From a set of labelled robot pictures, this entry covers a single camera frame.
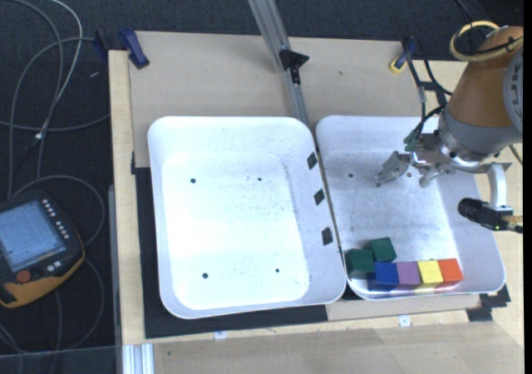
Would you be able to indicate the green cube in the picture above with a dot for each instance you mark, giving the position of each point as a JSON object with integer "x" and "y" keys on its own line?
{"x": 360, "y": 261}
{"x": 382, "y": 248}

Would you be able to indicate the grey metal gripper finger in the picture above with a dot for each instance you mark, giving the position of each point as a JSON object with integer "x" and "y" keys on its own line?
{"x": 429, "y": 178}
{"x": 392, "y": 166}

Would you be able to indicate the blue cube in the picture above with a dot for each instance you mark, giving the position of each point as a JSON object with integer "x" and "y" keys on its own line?
{"x": 386, "y": 273}

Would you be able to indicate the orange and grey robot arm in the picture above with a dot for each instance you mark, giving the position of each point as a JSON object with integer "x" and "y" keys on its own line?
{"x": 478, "y": 98}

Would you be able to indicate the yellow cube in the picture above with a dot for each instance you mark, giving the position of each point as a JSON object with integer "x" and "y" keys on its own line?
{"x": 430, "y": 272}

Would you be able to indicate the orange cube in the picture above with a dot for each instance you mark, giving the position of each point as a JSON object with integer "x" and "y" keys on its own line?
{"x": 451, "y": 269}

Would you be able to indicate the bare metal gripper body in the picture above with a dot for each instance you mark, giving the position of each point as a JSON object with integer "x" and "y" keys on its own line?
{"x": 432, "y": 154}

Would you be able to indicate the purple cube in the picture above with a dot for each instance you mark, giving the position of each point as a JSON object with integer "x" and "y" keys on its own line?
{"x": 409, "y": 272}

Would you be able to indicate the black cylinder on white bracket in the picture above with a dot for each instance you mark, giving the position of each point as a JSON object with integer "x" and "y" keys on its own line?
{"x": 482, "y": 211}

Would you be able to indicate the brown cardboard board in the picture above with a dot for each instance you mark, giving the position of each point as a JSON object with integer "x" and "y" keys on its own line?
{"x": 216, "y": 81}

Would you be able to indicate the white plastic tray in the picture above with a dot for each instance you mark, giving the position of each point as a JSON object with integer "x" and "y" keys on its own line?
{"x": 415, "y": 218}
{"x": 237, "y": 218}

